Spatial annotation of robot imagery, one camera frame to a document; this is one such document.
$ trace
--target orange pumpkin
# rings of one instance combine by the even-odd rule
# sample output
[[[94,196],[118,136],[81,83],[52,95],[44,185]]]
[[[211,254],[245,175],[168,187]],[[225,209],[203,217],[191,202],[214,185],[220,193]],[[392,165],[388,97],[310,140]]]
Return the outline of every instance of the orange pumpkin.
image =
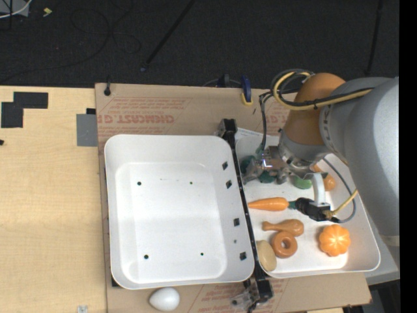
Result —
[[[319,236],[320,249],[330,256],[338,256],[347,252],[351,245],[349,231],[338,224],[324,228]]]

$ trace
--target white tray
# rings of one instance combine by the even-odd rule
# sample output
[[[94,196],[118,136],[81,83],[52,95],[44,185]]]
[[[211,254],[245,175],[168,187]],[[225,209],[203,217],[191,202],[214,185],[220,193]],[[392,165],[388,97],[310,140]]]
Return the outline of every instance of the white tray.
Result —
[[[239,139],[236,147],[237,156],[242,159],[248,155],[255,155],[255,150],[261,143],[261,139],[258,137],[243,137]],[[278,142],[278,137],[268,137],[266,139],[267,145],[277,145]],[[353,191],[354,184],[346,165],[334,155],[328,155],[326,159],[342,174]],[[336,188],[331,192],[326,192],[326,202],[332,206],[331,209],[333,210],[349,197],[349,193],[340,178],[325,162],[321,161],[319,166],[336,180]],[[289,180],[282,185],[260,183],[259,180],[253,180],[244,186],[244,192],[248,203],[276,196],[287,198],[288,201],[296,200],[299,197],[314,199],[313,188],[301,190],[294,187]],[[263,221],[278,223],[285,219],[295,218],[304,223],[304,234],[296,237],[298,243],[296,254],[286,259],[277,258],[276,269],[268,272],[268,274],[274,278],[287,278],[376,269],[381,260],[377,242],[359,195],[356,195],[355,201],[355,216],[350,221],[340,224],[349,230],[352,243],[346,254],[337,257],[330,257],[319,248],[318,236],[321,230],[325,226],[333,224],[332,222],[316,222],[303,215],[300,211],[290,208],[278,212],[249,209],[256,241],[266,240],[270,242],[272,236],[276,233],[274,231],[263,231]],[[352,203],[342,209],[337,216],[340,219],[345,219],[351,212]]]
[[[229,144],[117,135],[104,150],[111,272],[122,287],[238,282],[254,260]]]

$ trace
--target white egg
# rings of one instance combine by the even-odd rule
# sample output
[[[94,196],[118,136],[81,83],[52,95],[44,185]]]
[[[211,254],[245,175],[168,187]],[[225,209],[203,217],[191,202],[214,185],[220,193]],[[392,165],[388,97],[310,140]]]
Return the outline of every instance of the white egg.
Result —
[[[157,310],[168,312],[178,307],[180,294],[174,288],[162,288],[149,297],[149,303]]]

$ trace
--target brown toy donut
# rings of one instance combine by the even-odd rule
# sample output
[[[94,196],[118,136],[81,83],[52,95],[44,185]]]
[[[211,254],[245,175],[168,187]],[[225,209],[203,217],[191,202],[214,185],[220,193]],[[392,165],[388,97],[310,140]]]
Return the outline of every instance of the brown toy donut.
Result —
[[[272,238],[272,249],[279,258],[289,258],[297,251],[297,241],[291,233],[280,231]]]

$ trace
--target cardboard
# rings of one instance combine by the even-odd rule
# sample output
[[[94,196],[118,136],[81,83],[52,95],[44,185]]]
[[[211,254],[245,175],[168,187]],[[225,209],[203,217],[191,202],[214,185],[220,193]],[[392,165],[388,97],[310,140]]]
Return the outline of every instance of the cardboard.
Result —
[[[242,90],[234,88],[111,84],[109,96],[104,94],[105,88],[104,83],[95,87],[108,312],[156,313],[158,311],[148,304],[155,289],[132,291],[112,285],[104,145],[116,134],[214,134],[225,118],[236,119],[239,128],[262,132],[257,99],[266,90],[252,89],[253,104],[247,106],[241,99]],[[278,134],[288,113],[274,99],[267,102],[269,135]],[[371,302],[362,273],[272,279],[270,282],[274,297],[259,305],[256,312],[301,312]],[[230,298],[244,290],[240,282],[178,286],[177,289],[180,305],[173,312],[243,312],[230,303]]]

